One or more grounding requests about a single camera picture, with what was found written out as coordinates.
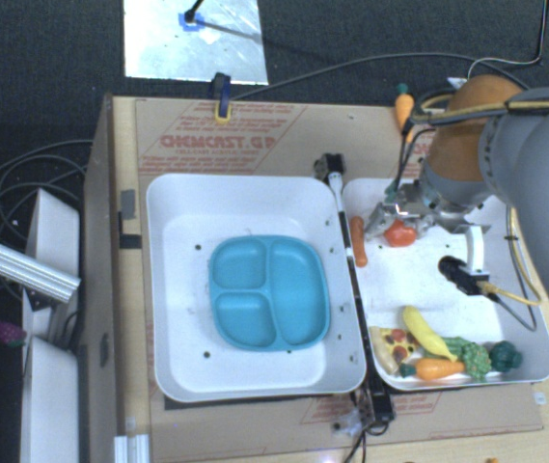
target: yellow banana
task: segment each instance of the yellow banana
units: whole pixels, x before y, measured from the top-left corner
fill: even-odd
[[[453,362],[456,360],[456,356],[450,352],[443,338],[430,328],[420,311],[414,306],[405,307],[402,311],[402,320],[411,334],[427,351],[440,357],[446,357]]]

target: white tray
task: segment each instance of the white tray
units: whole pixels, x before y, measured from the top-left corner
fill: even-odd
[[[363,355],[338,210],[330,189],[307,177],[169,174],[147,193],[154,371],[183,402],[353,391]],[[330,295],[330,328],[316,345],[287,353],[228,344],[216,331],[208,260],[227,238],[279,234],[318,253]]]
[[[359,178],[344,188],[343,201],[349,220],[362,216],[368,220],[377,202],[390,183],[385,179]],[[490,198],[482,210],[468,216],[470,222],[492,225],[484,236],[485,269],[490,281],[503,289],[519,292],[506,235],[506,207]],[[537,329],[530,332],[503,308],[484,297],[467,296],[448,282],[437,269],[443,256],[467,260],[464,235],[452,235],[440,227],[413,245],[392,248],[382,237],[366,243],[369,263],[357,268],[358,282],[369,326],[404,328],[401,313],[405,305],[414,305],[428,324],[443,337],[461,336],[477,343],[509,340],[523,353],[520,368],[509,373],[489,373],[485,383],[466,374],[458,374],[440,381],[426,382],[415,376],[402,378],[389,375],[378,364],[377,370],[392,387],[403,391],[460,388],[486,384],[538,382],[549,377],[549,335],[539,308],[535,308]],[[508,305],[530,322],[527,307],[505,298]]]

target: metal plate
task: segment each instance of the metal plate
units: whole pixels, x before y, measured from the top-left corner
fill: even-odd
[[[267,84],[257,0],[205,0],[196,23],[183,13],[196,0],[124,0],[127,77]]]

